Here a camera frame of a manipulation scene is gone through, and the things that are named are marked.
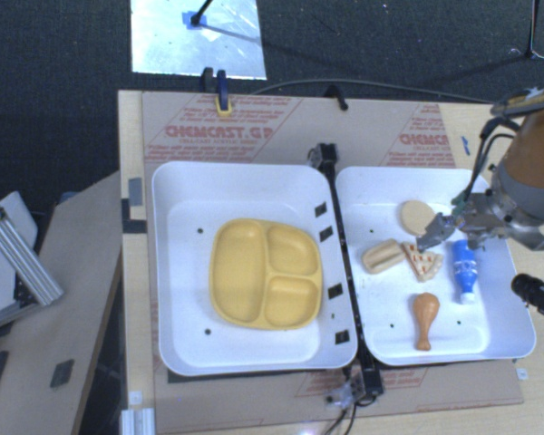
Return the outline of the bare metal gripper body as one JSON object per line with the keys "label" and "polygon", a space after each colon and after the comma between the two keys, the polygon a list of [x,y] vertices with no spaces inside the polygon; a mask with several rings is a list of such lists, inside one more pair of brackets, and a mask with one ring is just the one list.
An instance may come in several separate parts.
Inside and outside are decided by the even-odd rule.
{"label": "bare metal gripper body", "polygon": [[470,249],[485,246],[490,238],[510,238],[531,251],[544,251],[544,217],[530,214],[508,195],[497,191],[462,192],[452,200],[456,227],[468,239]]}

